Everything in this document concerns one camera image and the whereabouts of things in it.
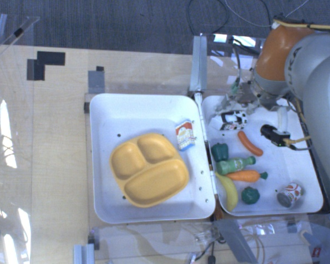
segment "toy sausage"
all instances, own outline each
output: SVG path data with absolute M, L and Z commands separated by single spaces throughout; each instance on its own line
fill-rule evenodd
M 243 131 L 238 132 L 238 138 L 240 139 L 241 143 L 246 147 L 247 150 L 249 150 L 251 153 L 253 153 L 256 156 L 262 156 L 263 151 L 253 145 L 250 140 L 248 140 L 246 134 Z

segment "gray carpet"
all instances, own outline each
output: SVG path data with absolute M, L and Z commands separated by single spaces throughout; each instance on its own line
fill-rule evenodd
M 186 8 L 190 0 L 0 0 L 0 13 L 40 17 L 34 45 L 103 50 L 191 53 Z M 287 14 L 305 0 L 264 0 L 271 17 Z M 228 0 L 243 17 L 267 25 L 259 0 Z M 196 32 L 211 33 L 226 15 L 215 0 L 195 0 L 189 10 Z M 290 16 L 330 24 L 330 0 L 311 0 Z M 229 13 L 223 34 L 266 37 L 269 29 Z

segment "yellow plate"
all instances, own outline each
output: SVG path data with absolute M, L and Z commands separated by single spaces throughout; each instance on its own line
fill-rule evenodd
M 137 207 L 151 207 L 183 190 L 189 173 L 178 151 L 164 136 L 149 133 L 116 147 L 110 156 L 114 178 Z

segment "tabletop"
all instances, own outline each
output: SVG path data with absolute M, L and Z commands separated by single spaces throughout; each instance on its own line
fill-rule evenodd
M 64 53 L 64 64 L 46 59 L 43 81 L 28 80 L 28 60 L 39 62 L 38 52 Z M 224 93 L 237 76 L 231 54 L 214 55 L 207 57 L 207 95 Z M 245 61 L 243 77 L 255 60 L 246 56 Z M 41 67 L 36 65 L 37 73 Z M 85 113 L 90 73 L 103 72 L 105 92 L 186 95 L 191 68 L 192 56 L 176 54 L 15 45 L 0 56 L 0 263 L 72 263 L 73 246 L 87 243 L 93 224 L 107 236 L 101 238 L 104 250 L 96 252 L 96 263 L 186 263 L 191 252 L 206 247 L 208 237 L 195 243 L 194 236 L 210 228 L 207 219 L 110 225 L 91 212 Z M 306 215 L 293 220 L 310 229 Z M 243 227 L 252 228 L 249 221 L 243 218 Z M 311 263 L 302 229 L 291 233 L 287 221 L 260 220 L 275 231 L 261 236 L 263 245 L 248 240 L 259 262 L 264 246 L 266 261 Z M 215 245 L 214 251 L 219 263 L 236 263 L 227 244 Z

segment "green bottle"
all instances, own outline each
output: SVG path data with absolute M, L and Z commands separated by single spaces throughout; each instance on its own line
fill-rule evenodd
M 248 158 L 231 158 L 227 161 L 219 161 L 216 163 L 216 171 L 220 175 L 226 175 L 237 170 L 245 168 L 247 165 L 254 164 L 255 157 L 250 156 Z

